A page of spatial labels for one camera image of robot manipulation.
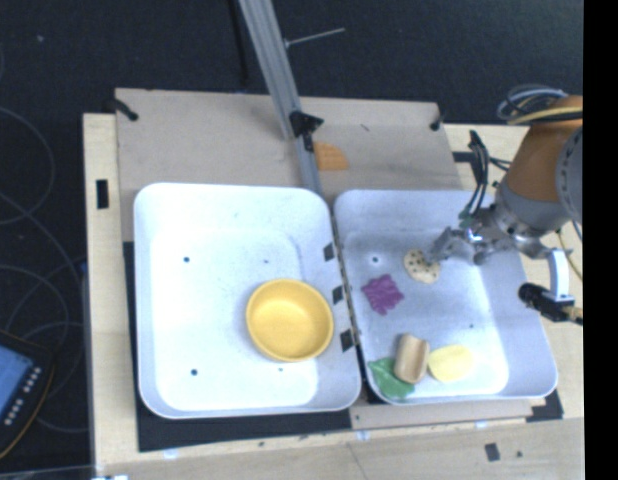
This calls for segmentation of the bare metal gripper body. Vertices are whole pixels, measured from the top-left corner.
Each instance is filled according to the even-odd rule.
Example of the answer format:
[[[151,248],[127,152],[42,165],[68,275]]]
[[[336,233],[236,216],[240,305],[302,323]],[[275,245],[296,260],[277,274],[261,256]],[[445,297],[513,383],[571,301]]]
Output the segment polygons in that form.
[[[504,204],[491,204],[460,214],[461,237],[473,244],[487,240],[510,240],[512,248],[531,259],[546,259],[550,248],[542,243],[545,231],[520,220]]]

